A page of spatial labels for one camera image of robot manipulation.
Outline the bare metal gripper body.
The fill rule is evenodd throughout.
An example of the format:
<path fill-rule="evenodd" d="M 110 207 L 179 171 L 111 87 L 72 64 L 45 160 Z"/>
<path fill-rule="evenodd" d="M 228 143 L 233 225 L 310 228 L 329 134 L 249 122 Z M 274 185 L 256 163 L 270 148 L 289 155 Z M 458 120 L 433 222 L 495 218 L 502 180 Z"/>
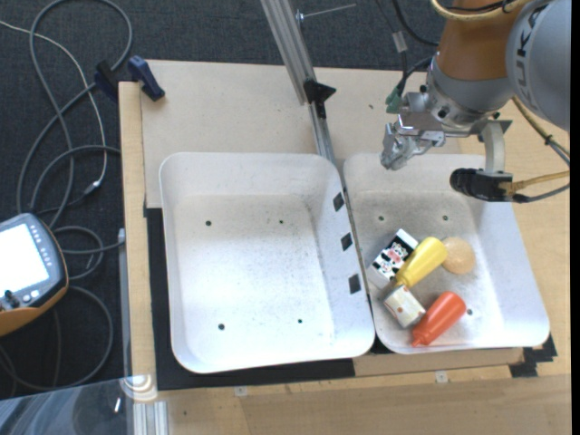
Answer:
<path fill-rule="evenodd" d="M 498 108 L 473 110 L 445 94 L 408 92 L 397 108 L 396 146 L 399 149 L 439 147 L 447 138 L 479 134 L 498 115 Z"/>

